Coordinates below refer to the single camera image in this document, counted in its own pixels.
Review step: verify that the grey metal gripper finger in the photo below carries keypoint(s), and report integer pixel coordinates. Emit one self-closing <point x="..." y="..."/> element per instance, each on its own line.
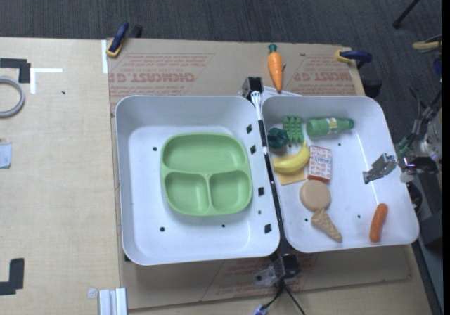
<point x="386" y="160"/>
<point x="373" y="173"/>

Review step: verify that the orange carrot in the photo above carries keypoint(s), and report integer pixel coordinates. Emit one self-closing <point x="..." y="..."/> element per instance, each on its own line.
<point x="276" y="67"/>

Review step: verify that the thin black and white rod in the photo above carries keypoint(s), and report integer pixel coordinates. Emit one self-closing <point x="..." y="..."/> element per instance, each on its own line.
<point x="276" y="201"/>

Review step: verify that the green plastic bottle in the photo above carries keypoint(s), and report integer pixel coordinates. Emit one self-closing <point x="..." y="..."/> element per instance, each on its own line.
<point x="316" y="127"/>

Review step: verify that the white plastic tray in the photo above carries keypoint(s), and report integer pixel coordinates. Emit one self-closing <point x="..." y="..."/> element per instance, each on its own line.
<point x="140" y="236"/>
<point x="351" y="222"/>

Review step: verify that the beige ice cream cone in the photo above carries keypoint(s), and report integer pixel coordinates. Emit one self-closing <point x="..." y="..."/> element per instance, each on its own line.
<point x="325" y="224"/>

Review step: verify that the brown cardboard board red print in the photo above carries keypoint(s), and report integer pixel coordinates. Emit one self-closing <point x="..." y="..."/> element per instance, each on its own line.
<point x="197" y="71"/>

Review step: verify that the light green ridged block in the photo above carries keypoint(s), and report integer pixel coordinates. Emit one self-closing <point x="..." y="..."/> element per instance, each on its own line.
<point x="293" y="129"/>

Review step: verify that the dark green broccoli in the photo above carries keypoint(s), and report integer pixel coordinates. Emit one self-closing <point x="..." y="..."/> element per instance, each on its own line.
<point x="277" y="138"/>

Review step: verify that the yellow banana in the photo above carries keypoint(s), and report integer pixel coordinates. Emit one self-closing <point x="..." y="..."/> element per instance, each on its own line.
<point x="292" y="164"/>

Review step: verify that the green divided plate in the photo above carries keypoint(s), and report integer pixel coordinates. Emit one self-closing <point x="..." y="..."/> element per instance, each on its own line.
<point x="204" y="152"/>

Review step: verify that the yellow cheese slice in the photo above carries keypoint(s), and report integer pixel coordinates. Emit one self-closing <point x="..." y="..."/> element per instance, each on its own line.
<point x="293" y="179"/>

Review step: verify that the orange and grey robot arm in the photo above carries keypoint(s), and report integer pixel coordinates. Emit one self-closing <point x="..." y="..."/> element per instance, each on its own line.
<point x="439" y="117"/>

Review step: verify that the white paper sheet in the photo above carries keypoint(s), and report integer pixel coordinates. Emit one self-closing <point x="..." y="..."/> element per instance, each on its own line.
<point x="281" y="90"/>

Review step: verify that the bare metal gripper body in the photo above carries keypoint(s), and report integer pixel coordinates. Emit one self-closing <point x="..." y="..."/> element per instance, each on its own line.
<point x="427" y="152"/>

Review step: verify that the orange sausage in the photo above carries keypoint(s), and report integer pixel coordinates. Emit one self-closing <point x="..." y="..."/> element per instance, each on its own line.
<point x="378" y="224"/>

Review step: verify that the orange and white carton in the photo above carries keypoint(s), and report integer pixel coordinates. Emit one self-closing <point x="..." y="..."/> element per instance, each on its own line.
<point x="320" y="164"/>

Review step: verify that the beige round biscuit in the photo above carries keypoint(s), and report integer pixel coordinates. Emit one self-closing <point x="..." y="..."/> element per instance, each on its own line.
<point x="314" y="195"/>

